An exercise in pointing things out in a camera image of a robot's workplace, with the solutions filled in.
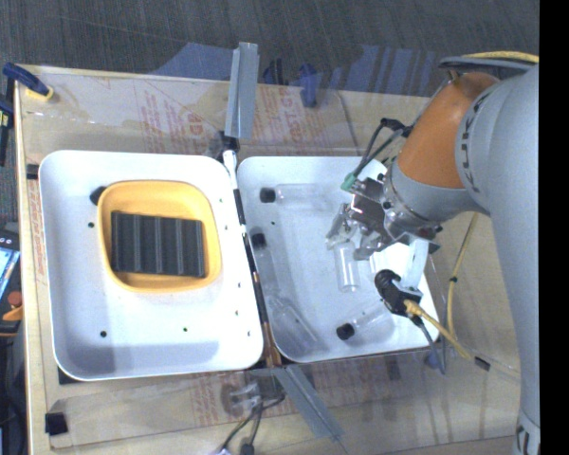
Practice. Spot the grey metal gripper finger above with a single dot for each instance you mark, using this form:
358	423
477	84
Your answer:
337	228
366	248

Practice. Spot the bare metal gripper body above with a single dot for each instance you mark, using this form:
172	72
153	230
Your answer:
369	206

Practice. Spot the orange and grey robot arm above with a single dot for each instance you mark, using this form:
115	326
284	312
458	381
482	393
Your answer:
498	159

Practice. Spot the white plastic tray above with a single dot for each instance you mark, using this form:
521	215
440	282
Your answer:
147	330
303	254

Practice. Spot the clear plastic bottle, black cap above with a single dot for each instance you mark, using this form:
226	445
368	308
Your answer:
289	193
265	263
367	322

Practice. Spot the thin black and white rod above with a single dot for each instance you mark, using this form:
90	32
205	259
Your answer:
230	166

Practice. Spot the black ribbed block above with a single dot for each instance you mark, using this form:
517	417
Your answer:
156	244

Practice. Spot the yellow plastic bowl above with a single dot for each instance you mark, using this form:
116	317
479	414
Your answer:
156	194

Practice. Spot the brown cardboard board, red print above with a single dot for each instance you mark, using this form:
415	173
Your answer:
123	107

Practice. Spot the black cylinder on white bracket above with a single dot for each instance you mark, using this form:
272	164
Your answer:
400	296

